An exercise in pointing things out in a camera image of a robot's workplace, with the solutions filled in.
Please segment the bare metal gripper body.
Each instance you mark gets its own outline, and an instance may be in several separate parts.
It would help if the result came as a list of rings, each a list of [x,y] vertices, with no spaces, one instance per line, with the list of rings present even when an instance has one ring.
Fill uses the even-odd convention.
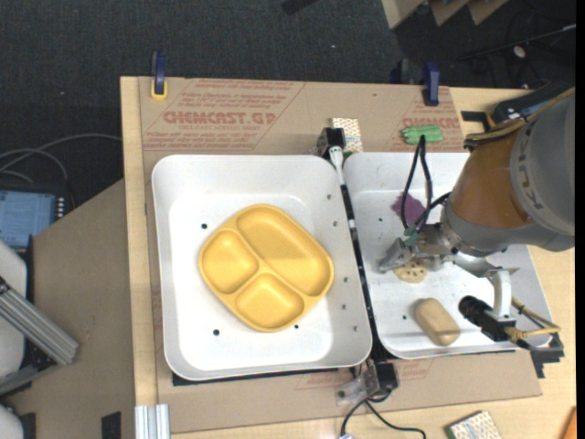
[[[409,241],[412,242],[412,259],[416,263],[426,267],[425,258],[431,255],[445,255],[447,262],[453,262],[458,250],[447,240],[440,223],[426,224],[422,228],[413,224],[408,231],[411,231]]]

